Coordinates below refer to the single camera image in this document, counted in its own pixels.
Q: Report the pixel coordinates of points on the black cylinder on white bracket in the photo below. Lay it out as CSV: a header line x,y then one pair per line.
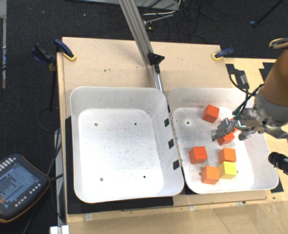
x,y
279,160

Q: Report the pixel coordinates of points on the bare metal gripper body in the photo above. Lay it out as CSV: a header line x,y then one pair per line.
x,y
255,124

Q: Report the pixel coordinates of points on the orange cube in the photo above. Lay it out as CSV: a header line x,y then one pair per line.
x,y
210,175
227,155

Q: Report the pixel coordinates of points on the yellow cube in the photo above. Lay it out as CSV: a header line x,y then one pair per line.
x,y
228,170

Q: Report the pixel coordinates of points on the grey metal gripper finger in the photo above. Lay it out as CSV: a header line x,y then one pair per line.
x,y
225,126
217,134

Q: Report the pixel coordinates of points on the white plastic tray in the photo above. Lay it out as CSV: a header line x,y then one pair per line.
x,y
121,150
246,179

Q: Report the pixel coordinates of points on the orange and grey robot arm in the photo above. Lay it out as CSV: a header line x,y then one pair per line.
x,y
280,82

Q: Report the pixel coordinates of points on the pale wood board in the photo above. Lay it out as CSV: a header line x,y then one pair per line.
x,y
114,64

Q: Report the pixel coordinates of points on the red-orange cube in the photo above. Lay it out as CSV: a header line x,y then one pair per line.
x,y
210,113
227,139
198,155

